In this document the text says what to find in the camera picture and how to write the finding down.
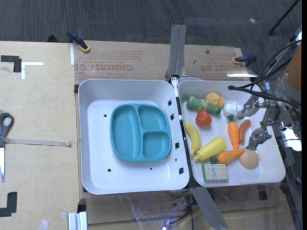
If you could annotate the orange carrot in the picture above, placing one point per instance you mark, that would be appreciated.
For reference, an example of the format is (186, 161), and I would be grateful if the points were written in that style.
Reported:
(233, 133)
(227, 156)

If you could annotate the yellow banana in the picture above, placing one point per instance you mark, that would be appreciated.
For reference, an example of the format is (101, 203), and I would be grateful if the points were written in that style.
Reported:
(194, 138)

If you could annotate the yellow squeeze bottle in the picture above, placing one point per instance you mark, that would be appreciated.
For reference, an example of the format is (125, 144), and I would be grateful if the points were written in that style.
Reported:
(212, 148)

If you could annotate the yellow corn cob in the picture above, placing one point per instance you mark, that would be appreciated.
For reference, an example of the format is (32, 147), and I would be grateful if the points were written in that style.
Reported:
(215, 99)

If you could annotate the green and yellow bottle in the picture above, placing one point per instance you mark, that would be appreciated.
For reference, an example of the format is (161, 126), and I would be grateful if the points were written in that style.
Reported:
(195, 103)

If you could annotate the brown cardboard board red print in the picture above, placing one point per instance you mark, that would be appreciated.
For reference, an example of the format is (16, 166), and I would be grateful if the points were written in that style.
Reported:
(144, 63)

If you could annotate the red bell pepper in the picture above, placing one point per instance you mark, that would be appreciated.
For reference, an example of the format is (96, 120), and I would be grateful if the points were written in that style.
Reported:
(203, 118)

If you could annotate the yellow and green carton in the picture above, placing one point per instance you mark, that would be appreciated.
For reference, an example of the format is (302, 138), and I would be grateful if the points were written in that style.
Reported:
(215, 173)

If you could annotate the tan round bread bun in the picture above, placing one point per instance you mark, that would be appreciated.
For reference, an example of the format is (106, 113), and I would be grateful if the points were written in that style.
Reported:
(249, 159)

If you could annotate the white garlic bulb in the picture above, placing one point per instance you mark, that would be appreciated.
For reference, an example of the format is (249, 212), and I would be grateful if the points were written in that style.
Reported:
(231, 108)

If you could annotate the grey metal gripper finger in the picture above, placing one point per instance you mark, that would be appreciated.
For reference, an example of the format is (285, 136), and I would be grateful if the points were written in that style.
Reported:
(259, 136)
(249, 108)

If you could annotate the orange sausage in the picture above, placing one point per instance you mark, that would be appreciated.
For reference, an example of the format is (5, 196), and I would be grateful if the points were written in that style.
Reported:
(244, 129)

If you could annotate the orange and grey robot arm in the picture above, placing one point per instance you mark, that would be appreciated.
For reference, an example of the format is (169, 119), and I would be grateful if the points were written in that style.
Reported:
(294, 66)

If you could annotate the white plastic tray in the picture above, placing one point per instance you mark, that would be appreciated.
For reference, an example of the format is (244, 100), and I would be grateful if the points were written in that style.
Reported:
(263, 166)
(100, 138)

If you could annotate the teal divided plate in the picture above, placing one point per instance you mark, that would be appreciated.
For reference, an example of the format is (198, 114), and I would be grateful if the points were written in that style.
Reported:
(127, 130)

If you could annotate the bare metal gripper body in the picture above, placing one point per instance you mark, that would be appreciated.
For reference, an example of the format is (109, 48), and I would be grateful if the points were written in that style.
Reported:
(272, 115)

